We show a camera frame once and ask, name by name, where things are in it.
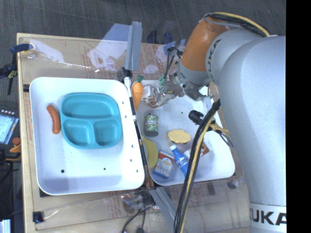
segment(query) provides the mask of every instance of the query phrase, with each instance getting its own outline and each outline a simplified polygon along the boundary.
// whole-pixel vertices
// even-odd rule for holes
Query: yellow oval object
[[[157,158],[158,158],[158,151],[156,148],[156,144],[152,141],[149,140],[147,138],[145,138],[143,135],[141,136],[144,145],[147,148],[147,152],[148,152],[148,166],[149,168],[154,168],[156,163],[157,163]]]
[[[169,139],[174,143],[187,143],[191,140],[191,136],[184,130],[175,129],[168,132]]]

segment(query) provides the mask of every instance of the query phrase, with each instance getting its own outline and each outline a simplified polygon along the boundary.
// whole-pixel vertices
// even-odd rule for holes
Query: blue bottle
[[[179,152],[179,150],[177,149],[177,146],[175,144],[171,145],[170,149],[174,153],[175,161],[176,161],[179,169],[184,173],[184,176],[186,176],[188,164],[189,164],[188,160],[186,159],[186,157],[181,152]]]

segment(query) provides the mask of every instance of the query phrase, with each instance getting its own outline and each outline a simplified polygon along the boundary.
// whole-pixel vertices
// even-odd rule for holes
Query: gray floor
[[[163,43],[165,33],[173,40],[188,39],[204,14],[219,11],[286,35],[286,0],[0,0],[0,68],[12,61],[10,48],[18,32],[102,39],[114,23],[141,21],[142,41],[157,30],[157,41]],[[17,79],[9,96],[8,83],[0,79],[0,104],[18,108]],[[9,194],[10,189],[0,196]]]

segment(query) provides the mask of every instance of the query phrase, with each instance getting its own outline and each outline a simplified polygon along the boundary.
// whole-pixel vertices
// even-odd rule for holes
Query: screen
[[[16,117],[0,115],[0,143],[9,144],[17,122]]]

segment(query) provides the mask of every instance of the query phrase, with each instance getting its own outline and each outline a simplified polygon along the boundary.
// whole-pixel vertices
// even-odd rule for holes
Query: green can
[[[159,134],[159,117],[148,114],[145,116],[145,136],[157,136]]]

